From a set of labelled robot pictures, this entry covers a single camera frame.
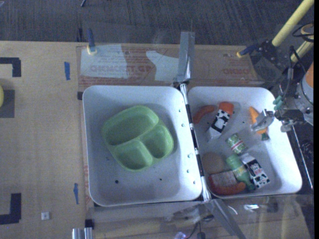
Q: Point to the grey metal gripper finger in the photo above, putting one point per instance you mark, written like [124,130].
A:
[287,127]
[263,119]

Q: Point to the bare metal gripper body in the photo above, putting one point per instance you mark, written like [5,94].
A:
[291,115]

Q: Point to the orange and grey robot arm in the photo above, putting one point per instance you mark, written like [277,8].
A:
[309,83]

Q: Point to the orange carrot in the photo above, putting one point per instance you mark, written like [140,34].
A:
[253,113]

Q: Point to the green can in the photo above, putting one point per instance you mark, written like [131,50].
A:
[235,144]

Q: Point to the white plastic tray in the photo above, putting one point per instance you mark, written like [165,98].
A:
[139,188]
[279,163]

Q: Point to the cow print carton orange top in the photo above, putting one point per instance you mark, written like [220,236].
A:
[220,119]

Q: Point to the cow print milk carton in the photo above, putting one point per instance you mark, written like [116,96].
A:
[258,173]

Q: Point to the green bottle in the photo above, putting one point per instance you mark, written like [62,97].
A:
[238,168]

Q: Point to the orange sausage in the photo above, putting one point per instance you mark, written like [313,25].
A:
[202,113]
[229,190]

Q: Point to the brown bread bun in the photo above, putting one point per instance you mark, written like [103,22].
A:
[213,162]

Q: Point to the thin black and white rod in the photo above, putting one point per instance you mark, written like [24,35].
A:
[193,126]

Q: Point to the pink square biscuit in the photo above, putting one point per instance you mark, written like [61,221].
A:
[223,178]

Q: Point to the brown cardboard board red print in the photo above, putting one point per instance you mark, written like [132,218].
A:
[211,66]

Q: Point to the green divided plate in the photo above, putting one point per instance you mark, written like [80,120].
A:
[134,126]

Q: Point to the small white square tile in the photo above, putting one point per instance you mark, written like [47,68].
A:
[45,215]

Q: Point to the yellow round object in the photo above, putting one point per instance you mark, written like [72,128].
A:
[1,96]

